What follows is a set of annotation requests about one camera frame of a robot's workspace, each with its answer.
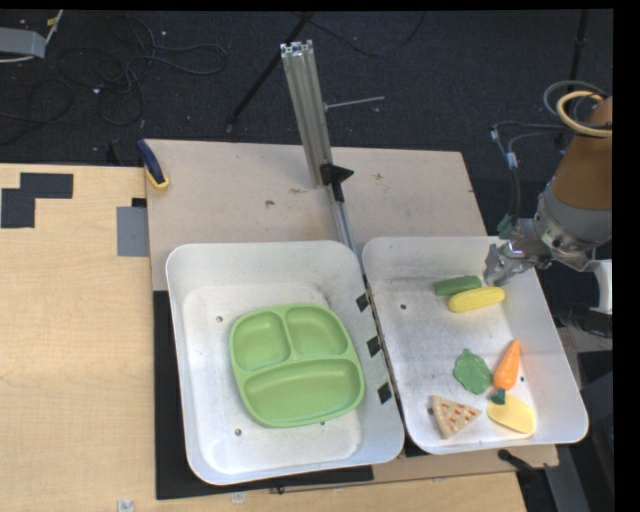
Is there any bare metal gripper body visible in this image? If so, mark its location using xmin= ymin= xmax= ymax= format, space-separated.
xmin=503 ymin=217 xmax=604 ymax=274

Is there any yellow corn cob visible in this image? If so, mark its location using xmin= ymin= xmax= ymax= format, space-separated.
xmin=447 ymin=285 xmax=507 ymax=315

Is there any green pea pod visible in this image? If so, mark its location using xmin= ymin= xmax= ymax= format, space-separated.
xmin=432 ymin=274 xmax=483 ymax=298

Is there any white plastic tray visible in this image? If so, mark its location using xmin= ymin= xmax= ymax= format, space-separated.
xmin=361 ymin=235 xmax=590 ymax=457
xmin=164 ymin=239 xmax=406 ymax=487

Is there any orange carrot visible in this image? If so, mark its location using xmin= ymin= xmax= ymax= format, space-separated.
xmin=489 ymin=339 xmax=523 ymax=407

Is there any green lettuce leaf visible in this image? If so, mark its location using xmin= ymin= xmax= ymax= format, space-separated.
xmin=452 ymin=347 xmax=494 ymax=396

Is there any yellow chip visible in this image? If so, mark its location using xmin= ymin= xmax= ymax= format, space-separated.
xmin=485 ymin=394 xmax=537 ymax=435

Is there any pizza slice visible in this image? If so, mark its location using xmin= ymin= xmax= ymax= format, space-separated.
xmin=429 ymin=394 xmax=484 ymax=441

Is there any green divided plate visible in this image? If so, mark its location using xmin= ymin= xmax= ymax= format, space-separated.
xmin=228 ymin=302 xmax=367 ymax=429

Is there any pale wood board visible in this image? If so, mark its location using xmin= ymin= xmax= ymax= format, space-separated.
xmin=143 ymin=138 xmax=560 ymax=496

